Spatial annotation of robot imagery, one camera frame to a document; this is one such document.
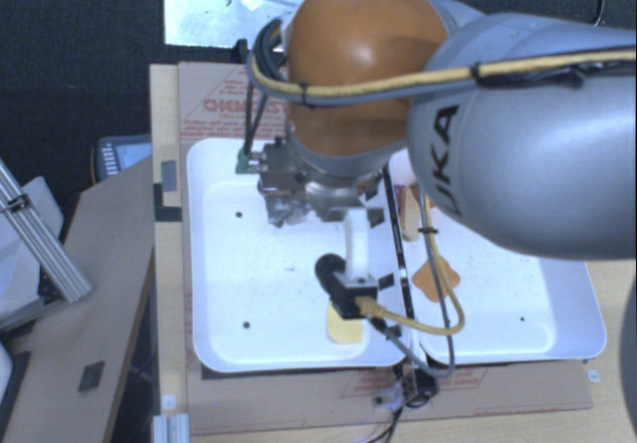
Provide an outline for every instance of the metal extrusion bar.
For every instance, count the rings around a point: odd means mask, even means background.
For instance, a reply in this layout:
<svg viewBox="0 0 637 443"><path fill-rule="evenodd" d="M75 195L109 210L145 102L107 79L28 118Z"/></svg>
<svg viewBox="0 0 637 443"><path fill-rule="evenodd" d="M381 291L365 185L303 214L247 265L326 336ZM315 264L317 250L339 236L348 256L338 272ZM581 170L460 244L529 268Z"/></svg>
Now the metal extrusion bar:
<svg viewBox="0 0 637 443"><path fill-rule="evenodd" d="M89 281L73 264L1 159L0 213L5 214L67 302L76 302L91 291Z"/></svg>

